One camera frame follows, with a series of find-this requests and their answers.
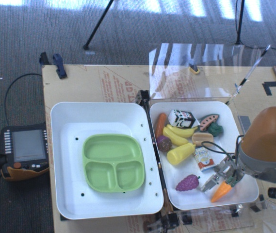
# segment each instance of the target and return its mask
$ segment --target gray carpet floor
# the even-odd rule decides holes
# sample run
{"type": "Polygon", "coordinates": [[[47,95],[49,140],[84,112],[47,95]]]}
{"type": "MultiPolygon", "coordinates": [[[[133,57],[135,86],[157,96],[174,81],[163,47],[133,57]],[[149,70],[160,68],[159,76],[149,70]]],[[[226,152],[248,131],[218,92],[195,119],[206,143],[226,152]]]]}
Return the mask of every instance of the gray carpet floor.
{"type": "MultiPolygon", "coordinates": [[[[65,64],[148,65],[162,43],[235,44],[242,0],[115,0],[83,45],[110,0],[0,0],[0,131],[45,120],[40,54],[65,64]]],[[[276,66],[276,0],[245,0],[241,42],[272,49],[259,66],[276,66]]],[[[9,183],[0,178],[0,233],[53,232],[49,174],[9,183]]]]}

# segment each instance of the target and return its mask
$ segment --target black pole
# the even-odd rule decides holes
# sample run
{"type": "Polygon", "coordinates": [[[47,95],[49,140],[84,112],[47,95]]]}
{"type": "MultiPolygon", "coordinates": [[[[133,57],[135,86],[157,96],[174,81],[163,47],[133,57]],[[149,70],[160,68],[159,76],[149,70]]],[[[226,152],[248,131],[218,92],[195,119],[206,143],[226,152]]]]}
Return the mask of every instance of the black pole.
{"type": "Polygon", "coordinates": [[[239,16],[239,27],[238,27],[238,33],[237,33],[237,41],[236,41],[236,45],[240,45],[241,44],[241,40],[240,40],[240,34],[241,34],[241,25],[243,22],[243,16],[244,16],[244,0],[241,1],[241,9],[240,9],[240,16],[239,16]]]}
{"type": "Polygon", "coordinates": [[[107,12],[108,12],[108,10],[109,10],[110,6],[111,6],[111,5],[112,5],[112,3],[113,3],[113,1],[114,1],[114,0],[110,0],[110,1],[109,1],[108,6],[105,8],[105,10],[104,10],[104,12],[103,12],[102,16],[100,17],[100,19],[99,19],[99,21],[98,21],[97,25],[95,26],[95,28],[94,28],[93,32],[91,33],[91,35],[90,35],[90,37],[89,37],[88,41],[87,41],[87,42],[86,42],[86,44],[83,46],[83,48],[84,48],[85,50],[88,50],[88,49],[89,49],[89,47],[88,47],[88,46],[89,46],[89,43],[90,43],[90,42],[91,42],[91,40],[93,39],[93,37],[94,37],[94,35],[95,35],[95,33],[96,33],[97,29],[99,28],[99,26],[100,26],[101,22],[103,21],[103,19],[104,19],[105,15],[107,14],[107,12]]]}

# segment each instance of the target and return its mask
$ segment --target cardboard table surface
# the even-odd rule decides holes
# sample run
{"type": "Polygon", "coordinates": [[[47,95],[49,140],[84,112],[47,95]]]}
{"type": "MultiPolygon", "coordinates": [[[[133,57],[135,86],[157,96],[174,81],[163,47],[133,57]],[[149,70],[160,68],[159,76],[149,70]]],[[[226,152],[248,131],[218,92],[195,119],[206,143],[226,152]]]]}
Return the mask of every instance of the cardboard table surface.
{"type": "MultiPolygon", "coordinates": [[[[146,226],[156,221],[155,215],[120,216],[86,220],[62,220],[56,205],[56,188],[53,165],[53,148],[50,112],[63,101],[84,102],[133,102],[139,90],[150,89],[149,66],[88,66],[64,65],[67,78],[59,79],[57,66],[43,66],[43,87],[46,124],[49,143],[49,172],[56,233],[144,233],[146,226]]],[[[210,87],[234,87],[245,77],[251,67],[203,67],[210,87]]],[[[263,109],[276,106],[276,76],[272,67],[257,67],[249,82],[230,104],[239,132],[263,109]]],[[[216,214],[201,211],[193,214],[193,223],[180,224],[171,232],[276,232],[276,199],[268,198],[268,188],[274,183],[257,180],[264,204],[252,204],[247,218],[236,222],[235,218],[216,218],[216,214]]]]}

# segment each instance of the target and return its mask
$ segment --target carrot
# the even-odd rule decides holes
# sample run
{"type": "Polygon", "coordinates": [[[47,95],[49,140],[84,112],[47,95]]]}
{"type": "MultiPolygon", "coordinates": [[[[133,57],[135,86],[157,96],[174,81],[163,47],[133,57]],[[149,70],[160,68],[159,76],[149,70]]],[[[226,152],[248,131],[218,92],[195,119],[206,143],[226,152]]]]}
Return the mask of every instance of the carrot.
{"type": "Polygon", "coordinates": [[[230,190],[232,189],[232,187],[230,186],[230,184],[227,184],[225,181],[223,181],[219,188],[215,191],[211,202],[214,203],[216,201],[218,201],[221,197],[223,197],[224,195],[226,195],[230,190]]]}
{"type": "Polygon", "coordinates": [[[157,119],[157,126],[155,130],[155,138],[157,139],[159,136],[162,135],[162,130],[165,127],[165,122],[167,119],[167,115],[165,113],[160,113],[157,119]]]}

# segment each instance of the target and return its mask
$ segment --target green plate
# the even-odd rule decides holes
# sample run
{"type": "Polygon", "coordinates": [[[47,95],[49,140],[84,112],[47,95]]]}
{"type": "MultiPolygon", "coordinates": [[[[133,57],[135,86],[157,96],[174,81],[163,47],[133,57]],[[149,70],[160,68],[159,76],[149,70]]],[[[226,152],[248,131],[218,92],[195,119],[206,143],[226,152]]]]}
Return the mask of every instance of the green plate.
{"type": "Polygon", "coordinates": [[[87,183],[99,192],[132,191],[145,179],[141,147],[125,134],[95,134],[87,138],[83,166],[87,183]]]}

